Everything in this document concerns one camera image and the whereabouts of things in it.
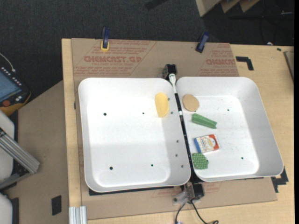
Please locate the thin black and white rod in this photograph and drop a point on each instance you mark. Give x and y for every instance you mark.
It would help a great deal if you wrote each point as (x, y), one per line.
(182, 118)

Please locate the white plastic tray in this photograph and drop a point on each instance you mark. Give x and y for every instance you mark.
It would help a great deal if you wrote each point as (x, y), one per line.
(236, 134)
(130, 136)

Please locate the green ridged toy vegetable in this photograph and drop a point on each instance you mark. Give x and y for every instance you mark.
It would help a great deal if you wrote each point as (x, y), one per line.
(203, 121)

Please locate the brown cardboard board red print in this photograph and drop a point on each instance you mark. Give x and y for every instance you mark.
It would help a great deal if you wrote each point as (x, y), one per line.
(130, 59)

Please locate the tan round biscuit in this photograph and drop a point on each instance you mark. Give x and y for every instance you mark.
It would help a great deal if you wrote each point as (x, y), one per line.
(190, 102)

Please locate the yellow half-round toy food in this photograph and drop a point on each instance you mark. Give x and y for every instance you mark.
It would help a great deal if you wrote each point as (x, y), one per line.
(161, 104)

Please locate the green grapes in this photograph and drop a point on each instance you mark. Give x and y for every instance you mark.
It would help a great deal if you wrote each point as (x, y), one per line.
(200, 161)

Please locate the small printed carton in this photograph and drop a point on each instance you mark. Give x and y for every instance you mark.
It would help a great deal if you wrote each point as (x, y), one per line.
(207, 144)

